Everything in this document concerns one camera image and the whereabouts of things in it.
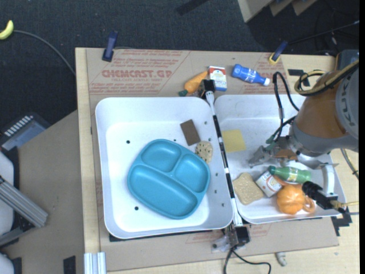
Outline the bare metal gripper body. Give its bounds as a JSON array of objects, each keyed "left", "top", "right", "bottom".
[{"left": 270, "top": 137, "right": 322, "bottom": 168}]

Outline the green plastic bottle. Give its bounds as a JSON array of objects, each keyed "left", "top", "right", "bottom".
[{"left": 268, "top": 166, "right": 313, "bottom": 186}]

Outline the white and orange can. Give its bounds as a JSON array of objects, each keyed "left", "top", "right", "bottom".
[{"left": 254, "top": 170, "right": 283, "bottom": 198}]

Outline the beige bread slice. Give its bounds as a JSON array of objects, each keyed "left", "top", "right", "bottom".
[{"left": 232, "top": 172, "right": 265, "bottom": 206}]

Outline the yellow cheese slice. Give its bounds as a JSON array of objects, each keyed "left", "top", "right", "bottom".
[{"left": 221, "top": 129, "right": 247, "bottom": 154}]

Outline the thin black and white rod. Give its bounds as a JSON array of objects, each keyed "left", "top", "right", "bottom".
[{"left": 205, "top": 91, "right": 244, "bottom": 227}]

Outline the white plastic tray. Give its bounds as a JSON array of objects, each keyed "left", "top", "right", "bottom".
[
  {"left": 95, "top": 96, "right": 235, "bottom": 240},
  {"left": 213, "top": 94, "right": 347, "bottom": 225}
]

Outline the orange pumpkin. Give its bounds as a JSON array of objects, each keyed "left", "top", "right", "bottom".
[{"left": 275, "top": 183, "right": 307, "bottom": 215}]

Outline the beige chocolate chip cookie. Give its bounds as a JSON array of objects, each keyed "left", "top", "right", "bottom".
[{"left": 194, "top": 140, "right": 214, "bottom": 164}]

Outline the brown rectangular biscuit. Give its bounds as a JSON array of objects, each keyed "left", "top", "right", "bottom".
[{"left": 180, "top": 119, "right": 201, "bottom": 147}]

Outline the blue bottle with white cap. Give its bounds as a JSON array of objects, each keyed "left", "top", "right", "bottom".
[{"left": 230, "top": 63, "right": 271, "bottom": 87}]

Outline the white and red carton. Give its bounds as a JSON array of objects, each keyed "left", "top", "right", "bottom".
[{"left": 206, "top": 65, "right": 228, "bottom": 92}]

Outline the blue divided plate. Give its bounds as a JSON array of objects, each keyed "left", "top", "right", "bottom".
[{"left": 127, "top": 138, "right": 212, "bottom": 220}]

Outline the orange carrot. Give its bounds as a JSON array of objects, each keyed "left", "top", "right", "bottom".
[{"left": 178, "top": 70, "right": 209, "bottom": 97}]

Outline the brown cardboard board red print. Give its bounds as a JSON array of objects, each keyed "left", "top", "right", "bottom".
[{"left": 85, "top": 48, "right": 340, "bottom": 272}]

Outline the yellow banana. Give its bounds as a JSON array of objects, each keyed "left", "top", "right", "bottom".
[{"left": 0, "top": 19, "right": 15, "bottom": 41}]

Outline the black cylinder on white bracket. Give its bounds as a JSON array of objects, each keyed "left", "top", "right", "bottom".
[{"left": 301, "top": 164, "right": 347, "bottom": 211}]

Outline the orange ring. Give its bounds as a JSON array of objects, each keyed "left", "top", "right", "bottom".
[{"left": 301, "top": 195, "right": 317, "bottom": 214}]

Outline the black block with thin wires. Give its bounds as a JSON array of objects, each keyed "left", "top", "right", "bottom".
[
  {"left": 200, "top": 79, "right": 216, "bottom": 97},
  {"left": 227, "top": 225, "right": 252, "bottom": 248}
]

